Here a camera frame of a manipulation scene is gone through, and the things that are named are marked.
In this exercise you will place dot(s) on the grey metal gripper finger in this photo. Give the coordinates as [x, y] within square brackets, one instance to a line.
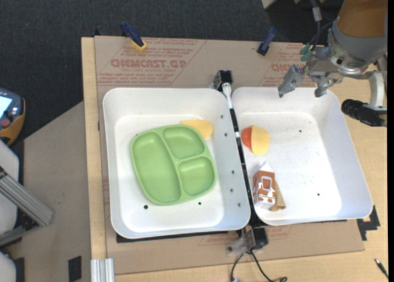
[323, 87]
[291, 80]

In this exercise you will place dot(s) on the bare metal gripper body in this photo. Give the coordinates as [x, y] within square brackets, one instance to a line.
[323, 66]

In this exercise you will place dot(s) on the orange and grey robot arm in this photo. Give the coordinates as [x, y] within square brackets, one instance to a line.
[360, 13]

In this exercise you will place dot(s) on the orange and yellow toy fruit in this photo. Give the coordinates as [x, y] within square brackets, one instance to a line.
[260, 140]

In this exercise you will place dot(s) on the white plastic tray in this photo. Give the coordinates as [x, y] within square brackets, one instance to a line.
[172, 219]
[311, 157]

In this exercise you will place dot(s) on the thin black and white rod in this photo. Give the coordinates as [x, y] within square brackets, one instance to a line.
[236, 130]

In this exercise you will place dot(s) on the yellow toy food piece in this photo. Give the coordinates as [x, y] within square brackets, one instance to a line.
[201, 127]

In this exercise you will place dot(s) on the brown cardboard board, red print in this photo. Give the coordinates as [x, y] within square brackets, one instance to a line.
[184, 62]

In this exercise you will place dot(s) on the orange and white carton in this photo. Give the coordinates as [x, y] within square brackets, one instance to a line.
[264, 186]

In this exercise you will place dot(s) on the tan toy bread piece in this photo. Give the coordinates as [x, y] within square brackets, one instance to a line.
[279, 202]

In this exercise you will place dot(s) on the green divided plate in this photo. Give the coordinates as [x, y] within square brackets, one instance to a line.
[154, 167]

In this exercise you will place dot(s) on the black cylinder on white bracket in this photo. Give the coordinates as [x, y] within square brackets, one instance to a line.
[363, 111]

